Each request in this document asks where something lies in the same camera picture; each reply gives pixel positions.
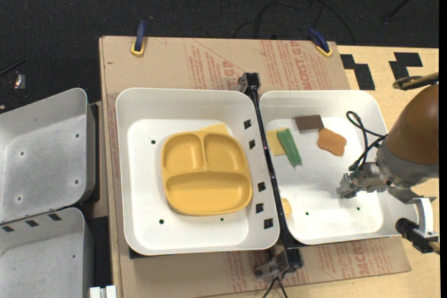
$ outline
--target yellow divided plate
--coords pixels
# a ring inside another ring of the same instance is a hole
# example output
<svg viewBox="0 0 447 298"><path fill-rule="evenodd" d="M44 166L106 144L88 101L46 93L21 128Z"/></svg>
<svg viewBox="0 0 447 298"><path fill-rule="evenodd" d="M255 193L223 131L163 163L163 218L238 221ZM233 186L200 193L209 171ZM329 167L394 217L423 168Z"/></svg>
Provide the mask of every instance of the yellow divided plate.
<svg viewBox="0 0 447 298"><path fill-rule="evenodd" d="M229 214L253 195L244 149L231 135L183 132L162 148L163 187L170 206L182 214Z"/></svg>

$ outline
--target green sponge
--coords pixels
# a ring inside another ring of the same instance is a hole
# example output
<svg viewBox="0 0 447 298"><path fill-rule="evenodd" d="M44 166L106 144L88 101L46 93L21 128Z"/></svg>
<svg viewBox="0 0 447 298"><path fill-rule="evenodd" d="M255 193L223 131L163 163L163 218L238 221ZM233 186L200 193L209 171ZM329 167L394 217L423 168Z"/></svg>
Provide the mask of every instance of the green sponge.
<svg viewBox="0 0 447 298"><path fill-rule="evenodd" d="M302 165L300 152L296 147L295 140L293 140L292 132L290 129L277 132L278 140L281 143L284 151L286 152L288 161L291 162L293 167Z"/></svg>

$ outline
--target orange sponge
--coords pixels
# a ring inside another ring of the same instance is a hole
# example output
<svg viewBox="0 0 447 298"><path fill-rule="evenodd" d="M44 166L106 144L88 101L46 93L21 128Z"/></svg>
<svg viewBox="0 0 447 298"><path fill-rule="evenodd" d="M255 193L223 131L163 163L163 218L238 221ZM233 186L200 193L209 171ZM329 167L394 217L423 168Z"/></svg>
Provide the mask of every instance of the orange sponge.
<svg viewBox="0 0 447 298"><path fill-rule="evenodd" d="M346 138L330 129L322 128L318 132L318 146L324 150L330 151L336 156L344 154Z"/></svg>

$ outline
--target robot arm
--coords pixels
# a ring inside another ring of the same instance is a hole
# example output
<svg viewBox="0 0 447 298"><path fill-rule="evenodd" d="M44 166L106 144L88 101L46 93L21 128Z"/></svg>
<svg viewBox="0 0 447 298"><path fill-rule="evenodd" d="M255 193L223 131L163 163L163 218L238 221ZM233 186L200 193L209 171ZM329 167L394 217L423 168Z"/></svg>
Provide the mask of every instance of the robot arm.
<svg viewBox="0 0 447 298"><path fill-rule="evenodd" d="M404 237L414 231L424 240L420 251L432 252L430 241L437 240L432 230L434 198L415 194L411 187L431 178L439 178L439 85L423 89L402 111L395 125L377 149L373 163L361 170L344 174L337 188L341 198L352 198L359 191L388 191L405 204L416 204L419 224L398 221Z"/></svg>

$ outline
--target black floor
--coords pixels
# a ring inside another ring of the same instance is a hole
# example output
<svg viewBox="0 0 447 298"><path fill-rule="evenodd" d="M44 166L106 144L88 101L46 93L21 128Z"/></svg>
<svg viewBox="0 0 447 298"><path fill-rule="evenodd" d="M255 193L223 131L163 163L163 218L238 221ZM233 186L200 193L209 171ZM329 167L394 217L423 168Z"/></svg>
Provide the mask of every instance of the black floor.
<svg viewBox="0 0 447 298"><path fill-rule="evenodd" d="M439 0L1 0L0 112L82 87L100 98L98 38L147 36L305 39L315 27L340 45L439 47ZM17 73L24 89L14 89Z"/></svg>

